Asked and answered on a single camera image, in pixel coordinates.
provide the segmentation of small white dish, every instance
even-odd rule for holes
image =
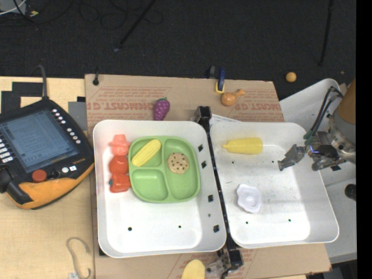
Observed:
[[[237,189],[238,205],[249,213],[258,213],[261,209],[261,192],[252,186],[240,184]]]

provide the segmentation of yellow bottle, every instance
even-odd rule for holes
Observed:
[[[229,153],[259,154],[262,152],[263,144],[259,137],[232,139],[223,145]]]

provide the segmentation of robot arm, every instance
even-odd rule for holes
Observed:
[[[323,101],[318,117],[313,127],[304,135],[305,146],[292,148],[285,154],[282,161],[278,161],[279,169],[298,163],[305,154],[314,161],[312,169],[320,170],[331,167],[336,170],[338,165],[349,161],[356,163],[356,79],[350,84],[345,96],[331,87]],[[326,131],[318,131],[319,125],[332,101],[342,98],[339,106],[329,117]]]

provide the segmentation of purple eggplant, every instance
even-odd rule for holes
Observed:
[[[166,97],[158,99],[153,109],[153,119],[155,121],[163,121],[170,110],[170,102]]]

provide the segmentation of beige cord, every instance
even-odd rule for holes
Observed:
[[[90,251],[89,251],[89,247],[88,247],[87,243],[85,243],[81,238],[71,237],[71,238],[69,238],[69,239],[66,241],[67,248],[68,248],[68,250],[70,251],[71,256],[72,256],[72,261],[73,261],[73,263],[74,263],[74,269],[75,269],[75,272],[76,272],[77,276],[79,277],[79,279],[88,279],[88,278],[91,276],[91,269],[88,268],[88,277],[83,277],[83,276],[81,275],[80,270],[79,270],[78,265],[77,265],[76,254],[75,254],[75,252],[72,250],[72,248],[70,247],[70,241],[73,240],[73,239],[77,239],[77,240],[79,240],[81,243],[83,243],[83,245],[85,246],[85,249],[87,250],[87,253],[90,253]]]

